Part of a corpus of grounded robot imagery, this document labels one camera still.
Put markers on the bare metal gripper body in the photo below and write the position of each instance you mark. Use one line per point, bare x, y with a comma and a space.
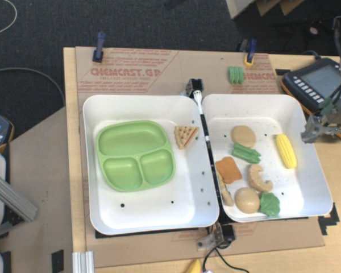
338, 112

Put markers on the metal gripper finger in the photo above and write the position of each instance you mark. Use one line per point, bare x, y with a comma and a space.
328, 130
309, 129

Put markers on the yellow corn cob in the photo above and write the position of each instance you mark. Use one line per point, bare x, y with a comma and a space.
286, 151

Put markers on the white plastic tray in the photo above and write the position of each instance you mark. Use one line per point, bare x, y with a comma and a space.
147, 212
307, 186

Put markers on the green beans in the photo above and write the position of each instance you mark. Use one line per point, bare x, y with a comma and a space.
245, 153

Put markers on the tan croissant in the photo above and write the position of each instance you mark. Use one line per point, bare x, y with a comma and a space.
257, 179

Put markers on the green lettuce leaf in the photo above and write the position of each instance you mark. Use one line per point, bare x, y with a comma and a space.
270, 204

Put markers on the orange bread slice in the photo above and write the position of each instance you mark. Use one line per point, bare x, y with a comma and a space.
228, 171

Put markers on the green ribbed toy vegetable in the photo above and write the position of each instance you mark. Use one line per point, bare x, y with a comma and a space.
236, 75

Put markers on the thin black and white rod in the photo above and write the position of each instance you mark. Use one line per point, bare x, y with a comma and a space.
204, 124

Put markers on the tan pizza slice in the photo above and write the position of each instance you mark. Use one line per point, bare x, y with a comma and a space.
184, 135

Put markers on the brown cardboard board red print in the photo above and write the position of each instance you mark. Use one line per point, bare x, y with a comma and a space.
164, 67

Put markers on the yellow banana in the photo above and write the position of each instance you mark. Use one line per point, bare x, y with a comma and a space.
194, 267

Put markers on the green divided plate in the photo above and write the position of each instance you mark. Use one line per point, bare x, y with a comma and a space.
130, 141

